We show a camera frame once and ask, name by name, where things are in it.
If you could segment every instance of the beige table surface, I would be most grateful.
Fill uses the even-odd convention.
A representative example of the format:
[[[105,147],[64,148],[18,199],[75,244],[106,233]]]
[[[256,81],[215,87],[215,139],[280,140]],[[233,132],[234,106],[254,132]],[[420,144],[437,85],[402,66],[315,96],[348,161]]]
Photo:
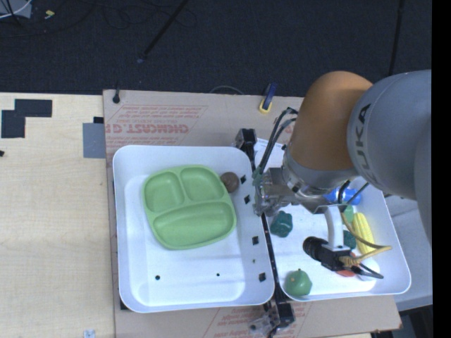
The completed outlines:
[[[0,93],[0,110],[14,99],[53,113],[0,138],[0,337],[114,337],[106,162],[82,142],[102,96]]]

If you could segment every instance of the cable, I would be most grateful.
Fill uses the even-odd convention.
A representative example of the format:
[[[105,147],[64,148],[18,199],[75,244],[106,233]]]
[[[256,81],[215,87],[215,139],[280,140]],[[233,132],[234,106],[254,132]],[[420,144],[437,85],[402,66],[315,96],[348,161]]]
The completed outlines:
[[[5,8],[6,11],[10,11],[9,7],[4,3],[3,0],[0,0],[1,5],[3,5],[3,7]]]
[[[130,4],[130,5],[123,6],[122,8],[116,8],[116,7],[112,6],[112,5],[108,5],[108,4],[104,4],[104,3],[99,3],[97,0],[94,1],[94,2],[92,2],[92,1],[85,1],[85,0],[76,0],[76,1],[79,1],[79,2],[84,3],[84,4],[94,4],[95,6],[100,6],[100,7],[102,7],[101,13],[102,13],[102,16],[103,16],[103,18],[104,18],[106,24],[109,25],[110,27],[114,27],[115,29],[119,29],[119,30],[124,30],[124,29],[128,28],[130,25],[135,25],[135,24],[142,24],[142,23],[145,23],[145,22],[147,22],[148,19],[150,18],[150,16],[147,15],[147,16],[146,16],[145,18],[143,18],[143,19],[140,19],[140,20],[138,20],[138,21],[134,21],[134,20],[132,19],[132,16],[136,16],[136,14],[129,14],[129,13],[127,13],[127,12],[125,11],[126,9],[129,9],[129,8],[141,8],[141,9],[144,9],[144,10],[148,11],[148,10],[149,10],[149,7],[148,7],[148,6],[141,6],[141,5],[137,5],[137,4]],[[107,17],[107,15],[106,15],[106,9],[116,11],[117,14],[118,14],[118,16],[119,16],[119,18],[120,18],[122,21],[125,21],[125,25],[121,25],[121,26],[120,26],[120,25],[115,25],[115,24],[113,24],[113,23],[111,22],[111,20],[110,20],[110,19]],[[153,13],[158,13],[158,10],[155,8],[154,11],[153,11]]]
[[[344,182],[343,185],[338,190],[338,203],[339,204],[341,204],[342,201],[343,201],[343,192],[345,191],[346,188],[349,187],[350,184],[351,184],[351,181],[350,180],[346,180],[346,182]]]
[[[153,38],[149,46],[144,50],[144,52],[141,54],[141,56],[138,58],[138,63],[142,63],[146,60],[147,55],[149,52],[154,48],[156,43],[160,40],[160,38],[164,35],[166,30],[171,26],[173,21],[177,18],[178,14],[182,11],[182,9],[185,7],[185,5],[188,3],[189,0],[182,0],[180,5],[176,8],[176,10],[173,12],[173,14],[170,16],[170,18],[166,21],[164,26],[161,28],[161,30],[158,32],[158,34]]]
[[[66,4],[67,1],[69,0],[65,0],[63,1],[58,8],[60,8],[62,5]],[[37,28],[34,28],[34,32],[28,32],[25,34],[14,34],[14,35],[4,35],[4,36],[0,36],[1,38],[16,38],[16,37],[31,37],[31,36],[39,36],[39,35],[47,35],[47,34],[52,34],[52,33],[56,33],[56,32],[62,32],[62,31],[66,31],[68,29],[70,29],[71,27],[76,26],[77,24],[81,23],[82,21],[84,21],[93,11],[95,8],[95,3],[97,2],[97,0],[93,0],[91,2],[86,2],[87,4],[90,4],[90,9],[86,12],[86,14],[84,14],[79,20],[75,21],[74,23],[71,23],[69,25],[60,27],[60,28],[56,28],[54,30],[48,30],[46,28],[43,29],[43,31],[38,31],[36,32],[36,30],[38,30]],[[31,25],[31,23],[27,23],[27,24],[20,24],[21,27],[25,27],[25,28],[29,28],[29,26]]]
[[[10,7],[10,13],[6,14],[6,15],[0,15],[0,19],[7,18],[9,16],[13,16],[13,15],[21,12],[24,8],[26,8],[28,5],[30,5],[33,0],[28,0],[21,8],[19,8],[18,10],[14,11],[14,12],[13,12],[13,9],[11,8],[11,5],[9,4],[9,0],[6,0],[6,1],[8,2],[8,6]]]
[[[171,14],[166,12],[166,11],[164,11],[162,8],[170,8],[170,7],[174,6],[174,4],[177,2],[177,0],[171,0],[171,2],[168,2],[166,4],[161,4],[160,0],[158,0],[158,2],[154,2],[152,0],[140,0],[140,1],[142,1],[142,2],[144,2],[146,4],[149,4],[150,6],[156,7],[156,12],[157,13],[162,13],[162,14],[165,14],[165,15],[167,15],[169,17],[171,16]],[[185,27],[194,27],[194,26],[196,26],[196,24],[197,24],[197,16],[190,9],[188,9],[186,6],[183,9],[183,13],[190,14],[194,18],[194,22],[192,24],[184,24],[184,23],[180,22],[178,16],[176,17],[176,19],[174,21],[179,23],[182,26],[185,26]]]
[[[288,107],[278,116],[276,123],[274,125],[274,128],[273,128],[273,131],[271,132],[271,136],[269,137],[268,145],[266,146],[263,157],[261,158],[260,164],[257,167],[259,174],[263,174],[263,172],[264,172],[264,168],[265,168],[266,163],[268,162],[269,156],[271,155],[272,148],[274,147],[274,144],[276,143],[276,142],[272,143],[272,141],[274,140],[274,136],[276,135],[278,126],[279,126],[282,118],[288,113],[297,114],[297,111],[293,108]]]
[[[344,264],[345,267],[359,265],[362,261],[369,258],[370,256],[375,256],[376,254],[382,253],[384,251],[389,251],[392,249],[392,247],[389,245],[387,245],[387,246],[377,245],[377,244],[368,242],[365,239],[359,237],[359,235],[357,235],[355,233],[355,231],[352,229],[351,225],[347,222],[347,218],[346,218],[345,214],[341,213],[341,218],[342,218],[342,221],[345,224],[346,228],[355,237],[355,239],[357,239],[357,240],[361,241],[363,244],[375,249],[373,251],[370,251],[369,253],[366,253],[366,254],[364,254],[362,256],[358,256],[358,257],[351,257],[351,256],[339,257],[339,260]]]
[[[368,186],[369,186],[369,183],[366,182],[366,183],[363,185],[363,187],[360,188],[360,189],[357,191],[357,193],[354,194],[354,195],[351,197],[351,199],[348,200],[348,201],[346,202],[346,204],[351,204],[351,201],[353,201],[354,199],[356,199],[356,198],[359,196],[359,194],[362,193],[362,192],[365,190],[365,188],[368,187]]]
[[[395,67],[397,45],[400,39],[400,31],[401,31],[400,29],[401,29],[402,12],[404,10],[404,2],[405,0],[400,0],[397,7],[395,40],[393,41],[392,56],[390,57],[390,67],[388,68],[388,76],[393,75],[393,68]]]
[[[374,271],[374,270],[368,268],[368,267],[367,267],[366,265],[364,265],[363,263],[360,263],[359,266],[362,267],[362,268],[365,269],[365,270],[368,270],[368,271],[371,273],[370,276],[376,277],[376,278],[383,278],[383,275],[382,275],[382,274],[377,273],[376,271]]]
[[[9,15],[14,18],[14,20],[17,22],[18,25],[21,25],[19,19],[17,19],[17,16],[14,15],[13,8],[11,7],[10,1],[6,0],[6,3],[8,4],[9,11],[11,12]]]
[[[266,146],[266,150],[264,152],[263,158],[261,158],[259,167],[260,167],[260,173],[263,173],[266,167],[266,164],[268,163],[269,157],[271,156],[271,152],[274,148],[274,145],[276,145],[276,142],[282,134],[282,131],[285,130],[285,128],[290,125],[292,122],[296,121],[296,118],[287,119],[283,124],[280,126],[279,130],[277,131],[276,135],[273,137],[273,139],[270,139],[268,141],[268,145]]]
[[[236,87],[231,87],[230,85],[219,85],[217,87],[214,87],[212,90],[209,91],[209,94],[214,93],[216,90],[219,89],[230,89],[236,91],[238,94],[245,95],[241,90],[237,89]]]

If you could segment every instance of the green divided plate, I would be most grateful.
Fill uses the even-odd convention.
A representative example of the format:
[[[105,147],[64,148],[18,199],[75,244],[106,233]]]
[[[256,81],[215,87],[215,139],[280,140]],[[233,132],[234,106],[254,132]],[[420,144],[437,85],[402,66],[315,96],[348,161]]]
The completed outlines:
[[[235,207],[212,169],[184,165],[150,175],[142,186],[150,228],[169,249],[205,246],[226,238],[237,222]]]

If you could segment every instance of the white surface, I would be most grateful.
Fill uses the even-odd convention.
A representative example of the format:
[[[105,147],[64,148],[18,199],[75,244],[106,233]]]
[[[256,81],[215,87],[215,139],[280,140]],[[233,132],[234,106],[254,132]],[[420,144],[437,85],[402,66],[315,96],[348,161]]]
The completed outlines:
[[[256,144],[256,163],[261,160],[266,141],[260,140]],[[283,151],[280,145],[274,147],[266,168],[280,167]],[[355,179],[350,188],[359,189],[365,180]],[[355,212],[363,213],[371,226],[375,243],[391,245],[392,249],[373,257],[371,264],[377,264],[384,278],[377,280],[360,280],[358,277],[343,277],[323,267],[320,262],[308,256],[302,244],[307,237],[328,239],[328,229],[324,214],[311,214],[302,206],[288,206],[281,209],[292,214],[293,229],[286,237],[271,235],[280,285],[283,288],[286,275],[297,269],[304,270],[313,282],[310,294],[302,298],[293,297],[297,301],[315,301],[322,299],[336,299],[349,296],[368,296],[383,294],[401,294],[409,289],[411,276],[404,257],[400,241],[397,237],[390,214],[388,212],[383,193],[368,186],[362,192],[362,199]]]
[[[169,250],[150,229],[140,190],[152,173],[186,164],[202,164],[219,175],[233,171],[247,180],[230,195],[237,227],[228,237],[200,248]],[[113,158],[113,174],[119,291],[129,309],[150,313],[258,305],[272,297],[271,262],[261,219],[252,210],[252,168],[245,153],[233,147],[124,146]],[[252,243],[255,236],[258,244]]]

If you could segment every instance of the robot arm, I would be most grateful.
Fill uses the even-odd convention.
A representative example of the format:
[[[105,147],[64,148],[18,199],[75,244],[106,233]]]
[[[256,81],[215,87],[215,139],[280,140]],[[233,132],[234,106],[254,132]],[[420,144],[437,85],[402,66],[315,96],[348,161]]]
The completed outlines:
[[[257,214],[288,204],[312,213],[324,195],[361,175],[417,200],[431,241],[431,70],[371,84],[354,73],[321,76],[302,102],[280,168],[257,183]]]

